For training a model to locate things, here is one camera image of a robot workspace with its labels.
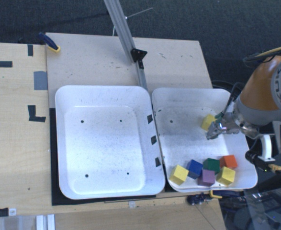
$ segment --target cube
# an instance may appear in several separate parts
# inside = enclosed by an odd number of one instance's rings
[[[230,185],[234,182],[235,179],[235,170],[232,170],[227,167],[222,167],[220,172],[216,176],[216,181],[223,184],[223,185]]]
[[[215,174],[220,172],[220,161],[218,159],[207,158],[203,162],[203,169],[215,171]]]
[[[203,169],[201,175],[198,178],[198,185],[211,186],[214,183],[215,183],[215,172]]]
[[[225,155],[221,159],[219,159],[219,161],[220,168],[225,166],[227,168],[234,169],[238,166],[234,155]]]
[[[206,115],[206,117],[202,120],[201,128],[207,131],[208,127],[215,120],[216,119],[215,119],[215,117],[213,115],[211,115],[211,114]]]
[[[186,181],[188,170],[180,165],[176,165],[171,172],[169,180],[177,185],[181,185],[183,182]]]
[[[189,171],[188,176],[192,179],[197,179],[201,175],[202,168],[203,164],[193,159],[186,166],[186,169]]]

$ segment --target black clamp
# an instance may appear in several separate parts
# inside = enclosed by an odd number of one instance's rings
[[[146,54],[147,54],[147,51],[140,50],[137,48],[133,48],[131,50],[131,55],[132,55],[133,61],[134,62],[138,61],[140,69],[144,69],[144,64],[142,62],[142,59],[146,56]]]

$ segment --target purple block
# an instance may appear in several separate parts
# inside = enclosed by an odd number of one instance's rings
[[[186,169],[189,170],[188,176],[192,179],[197,179],[201,175],[202,168],[203,164],[193,159],[186,166]]]
[[[198,185],[211,186],[215,183],[215,171],[203,169],[201,175],[198,177]]]

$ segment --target empty white tray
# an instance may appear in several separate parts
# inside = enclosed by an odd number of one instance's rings
[[[165,176],[148,92],[139,86],[57,90],[59,186],[71,199],[155,195]]]
[[[177,164],[186,167],[191,159],[203,163],[207,158],[234,154],[238,164],[235,180],[229,186],[218,182],[211,187],[200,186],[197,179],[187,177],[181,185],[169,181],[176,191],[246,189],[256,185],[255,166],[245,158],[249,150],[245,135],[220,135],[207,140],[206,131],[201,128],[206,115],[216,115],[224,109],[229,95],[222,89],[158,88],[153,91],[152,104],[167,178]]]

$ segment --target wooden table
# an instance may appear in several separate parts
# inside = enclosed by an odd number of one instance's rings
[[[94,41],[99,36],[82,35],[82,38],[86,39],[85,43],[90,44],[88,39]],[[111,40],[120,46],[117,37],[112,37]],[[212,87],[198,41],[147,38],[134,40],[139,49],[148,51],[144,66],[150,93],[156,87]],[[125,57],[123,50],[120,53],[117,47],[114,52],[119,52],[119,59],[116,61],[120,62],[120,58]],[[189,226],[190,218],[194,217],[194,226],[197,225],[195,222],[201,222],[203,229],[225,229],[218,201],[212,200],[208,204],[191,207],[186,204],[184,197],[190,194],[161,192],[156,198],[136,200],[133,209],[130,209],[127,200],[52,206],[49,127],[49,107],[52,103],[49,97],[50,92],[54,92],[58,86],[56,81],[50,84],[50,69],[49,91],[35,89],[34,72],[49,71],[47,60],[51,62],[56,55],[50,56],[54,53],[44,45],[33,45],[33,56],[29,54],[28,45],[0,43],[0,61],[12,62],[11,68],[0,67],[0,208],[13,208],[19,216],[56,214],[56,226],[61,226],[58,229],[65,229],[65,225],[79,222],[78,219],[83,219],[88,224],[91,219],[98,221],[101,217],[106,223],[107,215],[114,219],[118,219],[119,215],[130,216],[124,222],[115,220],[115,225],[126,225],[121,229],[128,229],[133,219],[149,217],[147,225],[139,223],[137,226],[149,229],[155,221],[152,214],[166,220],[158,228],[167,225],[170,217],[168,214],[174,214],[174,222],[185,222]],[[94,76],[92,79],[95,80],[93,85],[101,81]],[[130,84],[137,85],[137,81],[123,82],[123,85]],[[35,105],[36,116],[46,117],[44,122],[29,121],[29,105]]]

